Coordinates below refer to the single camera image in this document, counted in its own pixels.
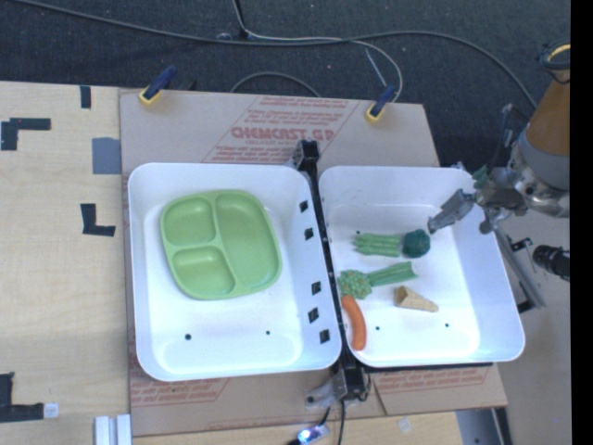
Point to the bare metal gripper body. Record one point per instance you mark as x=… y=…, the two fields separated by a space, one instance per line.
x=505 y=195

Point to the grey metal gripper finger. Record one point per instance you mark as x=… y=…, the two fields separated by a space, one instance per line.
x=450 y=211
x=491 y=220

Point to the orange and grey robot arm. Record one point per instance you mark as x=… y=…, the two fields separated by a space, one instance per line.
x=549 y=123

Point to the dark green broccoli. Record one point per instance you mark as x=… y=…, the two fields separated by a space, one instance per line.
x=416 y=244

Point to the light green asparagus bunch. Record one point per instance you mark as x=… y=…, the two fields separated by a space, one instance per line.
x=377 y=245

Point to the beige waffle cone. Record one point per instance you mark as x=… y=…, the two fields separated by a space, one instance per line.
x=410 y=298

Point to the green stalk with speckled head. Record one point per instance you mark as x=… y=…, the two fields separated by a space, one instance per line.
x=359 y=283

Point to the white plastic tray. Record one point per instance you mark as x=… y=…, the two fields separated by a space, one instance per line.
x=222 y=336
x=417 y=336

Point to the thin black rod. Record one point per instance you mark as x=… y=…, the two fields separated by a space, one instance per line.
x=325 y=248

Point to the orange sausage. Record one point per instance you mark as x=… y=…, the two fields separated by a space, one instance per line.
x=356 y=322

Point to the green divided plate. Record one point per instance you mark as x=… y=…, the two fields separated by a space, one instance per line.
x=241 y=230

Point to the brown cardboard board red print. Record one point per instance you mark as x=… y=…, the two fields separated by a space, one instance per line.
x=194 y=128

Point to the black cylinder on white bracket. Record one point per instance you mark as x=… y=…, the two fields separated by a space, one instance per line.
x=552 y=259

